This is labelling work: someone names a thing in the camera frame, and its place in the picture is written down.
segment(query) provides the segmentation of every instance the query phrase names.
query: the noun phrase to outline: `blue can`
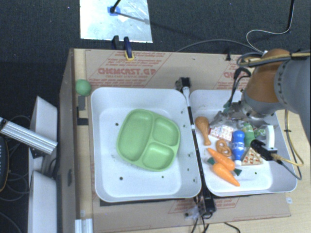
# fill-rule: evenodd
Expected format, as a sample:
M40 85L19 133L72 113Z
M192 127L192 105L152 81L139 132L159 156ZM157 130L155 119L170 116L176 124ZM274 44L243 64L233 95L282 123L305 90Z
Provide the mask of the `blue can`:
M231 149L234 160L236 161L240 161L242 155L244 154L244 138L245 133L241 130L237 130L232 133Z

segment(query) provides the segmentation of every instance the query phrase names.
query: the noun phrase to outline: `green plate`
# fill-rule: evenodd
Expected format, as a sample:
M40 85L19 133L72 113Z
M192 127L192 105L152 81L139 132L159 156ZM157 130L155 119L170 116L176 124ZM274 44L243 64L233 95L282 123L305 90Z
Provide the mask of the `green plate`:
M117 152L126 161L152 171L173 163L180 143L179 127L149 110L136 109L125 118L117 139Z

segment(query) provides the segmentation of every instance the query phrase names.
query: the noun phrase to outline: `carrot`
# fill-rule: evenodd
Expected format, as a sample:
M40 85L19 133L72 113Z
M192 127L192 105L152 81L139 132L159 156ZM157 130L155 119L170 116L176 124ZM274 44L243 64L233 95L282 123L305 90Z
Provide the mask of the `carrot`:
M215 150L213 150L211 148L208 148L207 150L211 154L211 156L214 157L215 161L223 164L229 171L233 171L234 170L234 168L235 168L234 161L232 161L228 157L224 156L221 153L218 153L217 151L215 151Z
M213 165L214 172L225 181L228 181L229 183L240 186L240 183L233 177L232 173L225 168L225 166L221 163L215 163Z

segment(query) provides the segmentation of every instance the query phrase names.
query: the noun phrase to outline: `cardboard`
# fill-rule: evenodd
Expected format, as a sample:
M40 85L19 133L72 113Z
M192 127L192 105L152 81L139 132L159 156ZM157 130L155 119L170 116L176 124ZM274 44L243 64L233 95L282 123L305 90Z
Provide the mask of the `cardboard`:
M78 95L74 80L87 79L92 89L101 86L174 88L180 77L190 77L191 91L195 89L231 89L237 56L225 61L221 54L134 52L135 60L126 61L124 52L117 50L71 50L65 70L61 96L60 115L62 129L61 159L63 231L73 232L70 226L74 218L93 218L94 232L110 233L192 225L185 220L185 211L195 204L193 199L144 201L140 203L113 204L99 200L94 191L94 156L89 98L86 106L77 110ZM88 125L77 125L80 119L88 119ZM71 169L73 179L68 187L64 180ZM216 199L217 211L206 222L227 222L290 216L286 196L283 193L254 195L238 198Z

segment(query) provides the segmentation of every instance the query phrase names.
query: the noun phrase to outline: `green ball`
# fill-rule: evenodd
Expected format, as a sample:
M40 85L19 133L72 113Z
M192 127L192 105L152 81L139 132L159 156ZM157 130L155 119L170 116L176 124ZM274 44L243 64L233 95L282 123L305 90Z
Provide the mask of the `green ball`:
M77 80L76 92L81 96L90 95L92 90L91 84L87 80Z

